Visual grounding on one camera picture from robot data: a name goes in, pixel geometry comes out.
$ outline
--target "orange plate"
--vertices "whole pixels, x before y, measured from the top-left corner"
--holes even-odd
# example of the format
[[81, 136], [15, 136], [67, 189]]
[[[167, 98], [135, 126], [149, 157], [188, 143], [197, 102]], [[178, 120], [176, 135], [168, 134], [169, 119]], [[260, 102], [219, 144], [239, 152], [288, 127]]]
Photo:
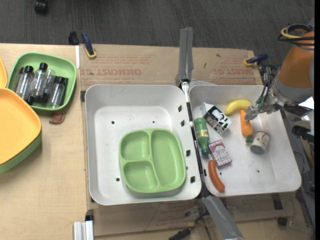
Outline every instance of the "orange plate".
[[5, 69], [5, 65], [0, 57], [0, 88], [5, 88], [7, 86], [8, 77]]
[[28, 147], [40, 131], [34, 110], [14, 91], [0, 88], [0, 165]]

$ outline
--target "chair caster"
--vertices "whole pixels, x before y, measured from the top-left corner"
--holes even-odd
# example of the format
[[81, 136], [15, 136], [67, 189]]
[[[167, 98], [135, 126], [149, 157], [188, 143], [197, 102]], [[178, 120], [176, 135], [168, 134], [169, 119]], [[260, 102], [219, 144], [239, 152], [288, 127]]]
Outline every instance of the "chair caster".
[[34, 10], [36, 13], [45, 14], [47, 13], [48, 3], [44, 0], [36, 0]]

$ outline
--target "wooden table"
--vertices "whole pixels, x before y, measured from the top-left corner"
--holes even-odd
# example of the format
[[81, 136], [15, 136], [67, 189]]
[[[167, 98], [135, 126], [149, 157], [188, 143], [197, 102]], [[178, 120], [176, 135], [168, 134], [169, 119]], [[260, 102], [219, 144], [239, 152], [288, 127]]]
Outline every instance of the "wooden table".
[[[170, 68], [172, 70], [166, 71], [168, 74], [165, 77], [165, 82], [172, 81], [172, 76], [178, 72], [176, 67], [178, 62], [179, 49], [176, 47], [145, 47], [145, 46], [121, 46], [121, 45], [96, 45], [97, 54], [104, 54], [105, 58], [112, 56], [112, 54], [123, 56], [149, 56], [149, 60], [139, 58], [139, 67], [134, 69], [141, 70], [141, 67], [147, 65], [142, 71], [145, 72], [148, 77], [141, 81], [141, 78], [136, 83], [142, 82], [154, 84], [150, 82], [152, 76], [149, 75], [149, 71], [152, 61], [160, 62], [167, 58], [172, 63]], [[99, 65], [104, 65], [103, 61], [97, 59], [95, 61], [96, 68], [93, 68], [93, 60], [89, 60], [84, 55], [84, 47], [80, 45], [80, 60], [76, 56], [76, 46], [71, 45], [39, 45], [39, 44], [0, 44], [0, 57], [3, 60], [6, 68], [7, 75], [10, 74], [11, 69], [18, 57], [27, 52], [41, 52], [56, 55], [70, 60], [75, 65], [81, 65], [77, 72], [77, 82], [74, 90], [73, 98], [65, 112], [65, 120], [61, 124], [51, 124], [49, 122], [50, 113], [37, 111], [42, 123], [42, 142], [40, 146], [20, 164], [10, 169], [9, 171], [0, 174], [0, 238], [1, 239], [23, 239], [23, 240], [71, 240], [73, 239], [73, 223], [77, 221], [84, 221], [85, 214], [90, 209], [91, 201], [90, 194], [87, 191], [88, 174], [86, 174], [86, 129], [84, 128], [83, 119], [83, 102], [80, 99], [81, 90], [85, 91], [89, 85], [95, 84], [99, 78], [97, 77], [95, 70], [99, 69]], [[246, 56], [253, 56], [251, 51], [238, 50], [238, 52], [244, 52]], [[193, 49], [195, 71], [193, 76], [196, 77], [198, 71], [205, 69], [214, 63], [214, 58], [223, 57], [224, 54], [232, 53], [234, 50], [221, 49], [220, 53], [216, 53], [217, 50], [210, 48], [196, 48]], [[232, 63], [232, 59], [225, 58], [224, 62]], [[102, 83], [111, 79], [111, 71], [104, 71], [102, 74]], [[215, 73], [211, 72], [213, 80], [216, 79], [222, 83], [225, 78], [219, 77], [219, 74], [226, 75], [225, 72], [217, 70]], [[237, 75], [230, 72], [230, 76], [234, 77], [235, 84], [237, 84]], [[257, 74], [257, 69], [252, 73], [255, 83], [260, 83], [260, 76]], [[302, 210], [295, 198], [292, 198], [294, 193], [287, 195], [287, 200], [290, 200], [288, 204], [289, 208], [286, 213], [295, 213], [296, 216], [302, 218]], [[247, 214], [233, 214], [235, 216], [242, 216], [236, 219], [237, 226], [242, 232], [245, 239], [308, 239], [297, 237], [288, 233], [286, 230], [278, 228], [275, 217], [267, 216], [266, 219], [255, 219], [254, 221], [248, 220], [250, 216], [257, 216], [256, 213]], [[103, 227], [103, 223], [100, 222], [97, 227]], [[106, 224], [105, 228], [111, 229], [114, 227], [121, 228], [120, 221], [113, 221], [111, 219], [110, 224]], [[212, 236], [212, 239], [222, 239], [218, 229], [214, 224], [207, 221], [208, 230]], [[168, 239], [170, 236], [177, 233], [178, 230], [166, 229], [156, 231], [146, 231], [141, 233], [125, 233], [122, 235], [114, 234], [108, 236], [96, 237], [97, 239], [114, 239], [114, 240], [144, 240], [154, 239], [163, 240]], [[204, 226], [197, 226], [189, 239], [209, 239], [208, 234]]]

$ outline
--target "white plastic tray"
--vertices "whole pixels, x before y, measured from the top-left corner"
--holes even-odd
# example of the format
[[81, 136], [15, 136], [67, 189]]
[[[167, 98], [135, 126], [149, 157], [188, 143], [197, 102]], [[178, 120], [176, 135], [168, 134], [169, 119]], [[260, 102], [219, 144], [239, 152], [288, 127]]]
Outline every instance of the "white plastic tray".
[[[256, 85], [194, 86], [189, 91], [193, 118], [202, 116], [200, 106], [203, 102], [215, 105], [222, 112], [229, 102], [236, 99], [246, 99], [255, 104], [262, 89], [262, 86]], [[239, 112], [235, 111], [228, 117], [232, 124], [223, 135], [216, 133], [207, 124], [210, 141], [222, 140], [232, 159], [230, 164], [217, 169], [225, 185], [225, 191], [219, 192], [209, 177], [209, 159], [201, 156], [202, 166], [207, 174], [204, 178], [208, 190], [218, 197], [296, 191], [301, 185], [301, 175], [280, 111], [261, 113], [250, 121], [255, 132], [264, 131], [270, 135], [263, 155], [250, 151], [250, 144], [245, 142], [241, 133]]]
[[[184, 93], [173, 85], [94, 85], [85, 94], [91, 197], [104, 206], [191, 200], [201, 191]], [[186, 180], [166, 193], [135, 193], [121, 173], [119, 144], [128, 132], [164, 128], [180, 140]]]

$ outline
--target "toy banana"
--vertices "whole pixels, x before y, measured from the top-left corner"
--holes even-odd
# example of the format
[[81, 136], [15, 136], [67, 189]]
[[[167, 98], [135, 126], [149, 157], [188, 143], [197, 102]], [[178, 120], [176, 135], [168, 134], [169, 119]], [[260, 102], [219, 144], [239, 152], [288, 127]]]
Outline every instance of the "toy banana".
[[250, 105], [251, 105], [251, 102], [246, 99], [233, 100], [228, 105], [226, 105], [225, 110], [224, 110], [224, 114], [227, 116], [238, 109], [245, 109], [246, 110]]

